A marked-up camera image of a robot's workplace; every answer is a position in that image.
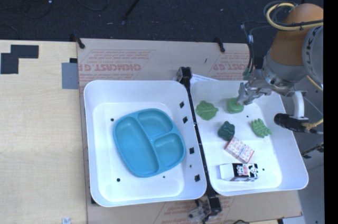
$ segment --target divided blue plate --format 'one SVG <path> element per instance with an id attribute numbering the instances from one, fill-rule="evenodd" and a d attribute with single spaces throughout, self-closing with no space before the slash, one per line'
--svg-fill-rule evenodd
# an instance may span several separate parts
<path id="1" fill-rule="evenodd" d="M 118 152 L 138 177 L 150 177 L 177 166 L 185 157 L 185 144 L 171 118 L 155 108 L 128 114 L 114 124 Z"/>

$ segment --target dark green object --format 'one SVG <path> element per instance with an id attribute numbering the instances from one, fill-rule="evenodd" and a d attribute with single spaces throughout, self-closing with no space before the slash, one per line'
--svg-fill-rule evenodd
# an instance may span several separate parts
<path id="1" fill-rule="evenodd" d="M 215 108 L 213 104 L 203 100 L 197 105 L 195 111 L 203 120 L 210 120 L 216 116 L 218 108 Z"/>
<path id="2" fill-rule="evenodd" d="M 227 102 L 228 112 L 231 114 L 240 113 L 244 110 L 244 105 L 237 103 L 237 98 L 230 98 Z"/>
<path id="3" fill-rule="evenodd" d="M 217 132 L 218 136 L 223 138 L 225 141 L 230 141 L 234 136 L 234 125 L 228 121 L 222 124 L 221 128 Z"/>
<path id="4" fill-rule="evenodd" d="M 251 126 L 252 130 L 259 137 L 266 137 L 271 134 L 271 130 L 265 126 L 261 119 L 253 120 Z"/>

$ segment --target green leaf shaped object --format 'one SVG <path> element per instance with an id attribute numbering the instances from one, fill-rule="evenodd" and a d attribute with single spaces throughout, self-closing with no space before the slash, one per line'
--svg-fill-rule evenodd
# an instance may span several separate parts
<path id="1" fill-rule="evenodd" d="M 267 128 L 261 119 L 253 120 L 251 122 L 252 130 L 259 137 L 265 137 L 271 134 L 271 130 Z"/>
<path id="2" fill-rule="evenodd" d="M 210 120 L 216 116 L 218 108 L 215 108 L 213 104 L 203 100 L 197 105 L 195 111 L 203 120 Z"/>

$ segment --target wooden surface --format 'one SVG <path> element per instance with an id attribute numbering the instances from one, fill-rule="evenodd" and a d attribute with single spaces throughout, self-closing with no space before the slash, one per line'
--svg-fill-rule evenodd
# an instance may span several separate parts
<path id="1" fill-rule="evenodd" d="M 0 74 L 0 222 L 87 223 L 79 91 L 61 78 L 76 45 L 0 41 L 0 52 L 11 44 L 38 44 L 39 58 Z"/>

